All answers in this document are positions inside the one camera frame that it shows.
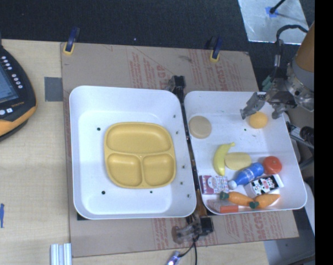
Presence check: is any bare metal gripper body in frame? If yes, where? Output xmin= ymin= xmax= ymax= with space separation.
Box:
xmin=265 ymin=71 xmax=315 ymax=112

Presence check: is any orange-yellow round ball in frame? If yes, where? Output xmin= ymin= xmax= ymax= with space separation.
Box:
xmin=248 ymin=111 xmax=268 ymax=130

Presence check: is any white plastic tray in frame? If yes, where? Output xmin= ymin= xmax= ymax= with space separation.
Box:
xmin=68 ymin=85 xmax=198 ymax=221
xmin=183 ymin=90 xmax=308 ymax=216

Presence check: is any orange tomato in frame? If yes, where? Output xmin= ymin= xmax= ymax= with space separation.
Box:
xmin=262 ymin=155 xmax=283 ymax=176

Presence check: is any beige round biscuit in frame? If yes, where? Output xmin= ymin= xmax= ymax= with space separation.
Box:
xmin=188 ymin=115 xmax=213 ymax=140

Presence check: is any yellow oval bread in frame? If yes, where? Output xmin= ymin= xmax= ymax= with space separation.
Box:
xmin=224 ymin=151 xmax=253 ymax=171

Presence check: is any yellow banana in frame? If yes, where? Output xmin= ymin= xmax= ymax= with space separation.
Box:
xmin=213 ymin=142 xmax=236 ymax=177

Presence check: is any blue and white bottle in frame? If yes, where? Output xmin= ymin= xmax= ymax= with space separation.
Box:
xmin=227 ymin=162 xmax=265 ymax=190

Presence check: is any thin black and white rod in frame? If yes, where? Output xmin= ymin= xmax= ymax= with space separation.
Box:
xmin=178 ymin=88 xmax=203 ymax=218

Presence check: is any black and white cow carton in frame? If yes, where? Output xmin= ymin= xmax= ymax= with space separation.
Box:
xmin=248 ymin=173 xmax=284 ymax=197

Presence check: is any pink and white carton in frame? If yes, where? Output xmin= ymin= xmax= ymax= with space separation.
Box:
xmin=198 ymin=174 xmax=230 ymax=195

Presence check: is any orange carrot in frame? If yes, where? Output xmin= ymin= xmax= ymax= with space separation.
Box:
xmin=249 ymin=193 xmax=281 ymax=210
xmin=219 ymin=190 xmax=256 ymax=208

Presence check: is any orange and white packet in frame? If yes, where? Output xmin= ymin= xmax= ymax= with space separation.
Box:
xmin=207 ymin=198 xmax=253 ymax=214

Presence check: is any yellow divided plate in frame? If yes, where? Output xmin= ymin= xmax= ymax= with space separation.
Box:
xmin=103 ymin=121 xmax=177 ymax=189

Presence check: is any brown cardboard board red print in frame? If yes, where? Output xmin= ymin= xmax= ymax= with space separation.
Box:
xmin=60 ymin=41 xmax=300 ymax=258

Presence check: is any black cylinder on white bracket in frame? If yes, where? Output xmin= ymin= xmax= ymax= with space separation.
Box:
xmin=284 ymin=119 xmax=315 ymax=152

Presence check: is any black block with thin wires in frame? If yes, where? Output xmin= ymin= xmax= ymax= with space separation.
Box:
xmin=171 ymin=215 xmax=214 ymax=244
xmin=165 ymin=75 xmax=186 ymax=94

